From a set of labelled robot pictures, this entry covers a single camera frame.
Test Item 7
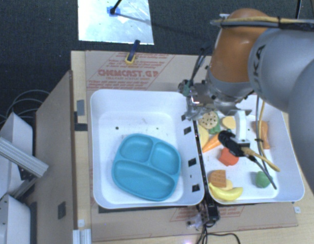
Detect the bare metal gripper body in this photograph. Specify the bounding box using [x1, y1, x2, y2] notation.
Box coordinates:
[179, 80, 225, 121]

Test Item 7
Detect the tan chocolate chip biscuit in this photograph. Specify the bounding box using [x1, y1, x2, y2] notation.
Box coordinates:
[198, 111, 218, 130]

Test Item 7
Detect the green toy vegetable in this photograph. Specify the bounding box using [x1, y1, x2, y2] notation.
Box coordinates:
[209, 112, 222, 135]

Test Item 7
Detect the yellow round toy slice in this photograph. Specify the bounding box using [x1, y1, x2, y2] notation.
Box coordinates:
[221, 116, 237, 130]

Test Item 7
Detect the yellow toy food wedge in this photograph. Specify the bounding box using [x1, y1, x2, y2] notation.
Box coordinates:
[197, 124, 210, 148]

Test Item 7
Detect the orange carrot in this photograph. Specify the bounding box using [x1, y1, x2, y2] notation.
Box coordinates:
[202, 133, 222, 154]

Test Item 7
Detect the thin black and white rod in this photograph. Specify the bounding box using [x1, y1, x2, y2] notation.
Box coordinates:
[192, 120, 211, 206]

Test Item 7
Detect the white plastic tray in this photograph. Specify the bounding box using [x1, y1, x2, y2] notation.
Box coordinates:
[194, 93, 306, 205]
[89, 88, 206, 210]

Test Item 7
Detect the orange toy pepper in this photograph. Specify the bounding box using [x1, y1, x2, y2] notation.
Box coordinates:
[218, 147, 240, 166]

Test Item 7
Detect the orange toy food slab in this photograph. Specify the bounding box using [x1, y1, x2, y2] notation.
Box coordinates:
[251, 120, 271, 150]

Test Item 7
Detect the brown cardboard board red print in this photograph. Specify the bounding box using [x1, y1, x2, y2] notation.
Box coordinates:
[70, 50, 299, 242]

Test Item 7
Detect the brown toy waffle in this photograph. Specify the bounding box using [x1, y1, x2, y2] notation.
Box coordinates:
[207, 169, 228, 189]

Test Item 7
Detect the blue divided plate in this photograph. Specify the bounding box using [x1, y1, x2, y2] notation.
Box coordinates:
[111, 133, 182, 202]

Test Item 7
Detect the yellow banana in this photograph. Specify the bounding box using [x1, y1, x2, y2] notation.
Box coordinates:
[208, 181, 244, 202]

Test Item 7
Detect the green round toy food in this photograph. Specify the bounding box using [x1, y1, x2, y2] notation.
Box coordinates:
[255, 171, 272, 189]

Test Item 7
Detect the black cylinder on white bracket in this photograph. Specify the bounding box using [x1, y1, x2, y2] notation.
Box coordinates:
[217, 109, 252, 158]

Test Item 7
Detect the black block with thin wires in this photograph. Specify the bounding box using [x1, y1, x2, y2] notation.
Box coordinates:
[206, 202, 221, 222]

